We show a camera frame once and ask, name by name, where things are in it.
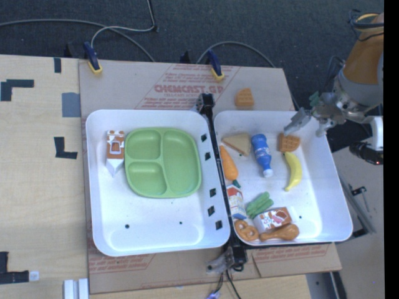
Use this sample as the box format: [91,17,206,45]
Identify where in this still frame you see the green divided plate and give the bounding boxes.
[123,126,203,199]

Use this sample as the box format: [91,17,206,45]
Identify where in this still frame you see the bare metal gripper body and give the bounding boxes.
[311,91,369,124]

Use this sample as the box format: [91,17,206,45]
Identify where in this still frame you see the orange waffle piece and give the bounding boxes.
[234,87,255,109]
[277,132,301,154]

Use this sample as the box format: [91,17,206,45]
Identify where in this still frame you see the white plastic tray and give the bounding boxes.
[85,108,231,257]
[213,110,354,247]

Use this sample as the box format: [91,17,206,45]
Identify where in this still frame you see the orange and white carton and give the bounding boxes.
[105,130,126,178]

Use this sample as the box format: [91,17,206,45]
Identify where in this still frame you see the brown pretzel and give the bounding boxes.
[233,219,260,242]

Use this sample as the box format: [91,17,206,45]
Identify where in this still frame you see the black block with thin wires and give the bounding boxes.
[205,244,249,275]
[195,92,216,115]

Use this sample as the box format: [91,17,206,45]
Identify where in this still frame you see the green beans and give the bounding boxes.
[245,191,274,219]

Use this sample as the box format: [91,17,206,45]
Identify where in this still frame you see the yellow banana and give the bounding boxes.
[282,151,303,192]

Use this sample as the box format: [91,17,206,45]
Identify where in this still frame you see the tan sandwich triangle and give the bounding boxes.
[221,131,252,157]

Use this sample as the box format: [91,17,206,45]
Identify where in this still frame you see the white orange blue carton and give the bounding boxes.
[226,184,248,221]

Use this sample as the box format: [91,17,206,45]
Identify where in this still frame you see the blue bottle white cap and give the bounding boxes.
[250,133,274,178]

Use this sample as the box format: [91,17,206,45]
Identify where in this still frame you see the black cylinder on white bracket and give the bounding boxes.
[349,115,385,166]

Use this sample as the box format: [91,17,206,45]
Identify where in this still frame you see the brown cardboard board red print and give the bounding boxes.
[77,59,343,295]

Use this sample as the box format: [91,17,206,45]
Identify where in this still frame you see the orange carrot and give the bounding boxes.
[218,145,241,189]

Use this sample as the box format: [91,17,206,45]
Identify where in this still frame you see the thin black rod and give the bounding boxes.
[206,110,241,255]

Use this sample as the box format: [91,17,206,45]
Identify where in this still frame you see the white and brown packet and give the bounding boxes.
[252,206,293,232]

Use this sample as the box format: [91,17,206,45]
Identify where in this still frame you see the brown chicken drumstick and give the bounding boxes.
[258,223,300,242]

